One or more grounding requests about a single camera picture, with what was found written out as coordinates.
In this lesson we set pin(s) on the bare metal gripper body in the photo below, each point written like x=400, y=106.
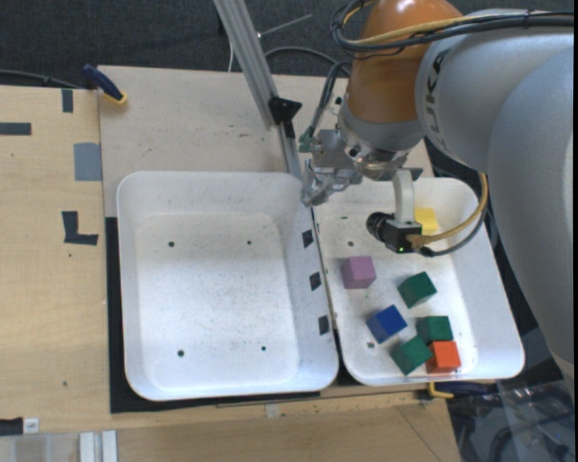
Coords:
x=337, y=154

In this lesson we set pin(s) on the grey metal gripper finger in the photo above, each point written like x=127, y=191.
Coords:
x=309, y=186
x=328, y=188

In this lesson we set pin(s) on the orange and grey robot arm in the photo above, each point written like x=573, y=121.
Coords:
x=510, y=113

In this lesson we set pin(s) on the purple cube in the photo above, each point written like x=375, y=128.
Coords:
x=358, y=272

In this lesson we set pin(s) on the yellow cube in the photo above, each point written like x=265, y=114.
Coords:
x=428, y=219

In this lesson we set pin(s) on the green cube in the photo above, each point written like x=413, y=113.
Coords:
x=410, y=355
x=416, y=289
x=434, y=328

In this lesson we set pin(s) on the pale wood board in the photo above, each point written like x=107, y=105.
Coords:
x=183, y=123

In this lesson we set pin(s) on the white plastic tray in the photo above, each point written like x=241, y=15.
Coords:
x=212, y=296
x=481, y=306

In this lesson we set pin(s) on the blue cube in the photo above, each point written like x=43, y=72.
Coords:
x=386, y=324

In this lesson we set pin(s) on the orange cube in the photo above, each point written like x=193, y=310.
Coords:
x=444, y=356

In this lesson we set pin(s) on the black cylinder on white bracket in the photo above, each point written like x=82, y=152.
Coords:
x=395, y=231

